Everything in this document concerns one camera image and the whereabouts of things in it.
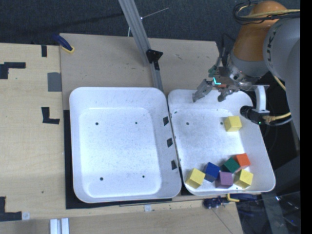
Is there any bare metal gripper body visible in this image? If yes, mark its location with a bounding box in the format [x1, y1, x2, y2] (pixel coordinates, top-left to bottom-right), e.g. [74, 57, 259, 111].
[211, 66, 252, 93]

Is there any yellow cube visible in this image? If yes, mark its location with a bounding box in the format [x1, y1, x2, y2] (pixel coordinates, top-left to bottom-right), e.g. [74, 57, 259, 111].
[233, 169, 254, 190]
[223, 116, 243, 133]
[185, 167, 206, 189]

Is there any white plastic tray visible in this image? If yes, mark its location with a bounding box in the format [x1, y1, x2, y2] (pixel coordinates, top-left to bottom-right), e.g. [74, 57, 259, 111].
[69, 86, 182, 204]
[167, 89, 277, 197]

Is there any orange cube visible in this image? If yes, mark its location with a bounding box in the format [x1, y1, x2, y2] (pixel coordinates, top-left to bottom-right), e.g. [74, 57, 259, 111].
[233, 153, 252, 170]

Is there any green cube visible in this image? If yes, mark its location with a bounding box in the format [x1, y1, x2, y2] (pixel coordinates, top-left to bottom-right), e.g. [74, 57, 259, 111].
[220, 156, 241, 174]

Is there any blue cube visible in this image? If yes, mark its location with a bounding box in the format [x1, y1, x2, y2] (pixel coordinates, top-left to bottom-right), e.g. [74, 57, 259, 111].
[203, 161, 221, 183]

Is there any purple cube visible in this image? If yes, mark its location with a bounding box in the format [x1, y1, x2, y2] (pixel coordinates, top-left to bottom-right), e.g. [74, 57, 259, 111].
[214, 171, 234, 189]

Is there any black cylinder on white bracket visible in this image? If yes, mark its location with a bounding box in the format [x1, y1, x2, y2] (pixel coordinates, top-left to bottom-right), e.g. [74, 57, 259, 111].
[239, 84, 271, 126]

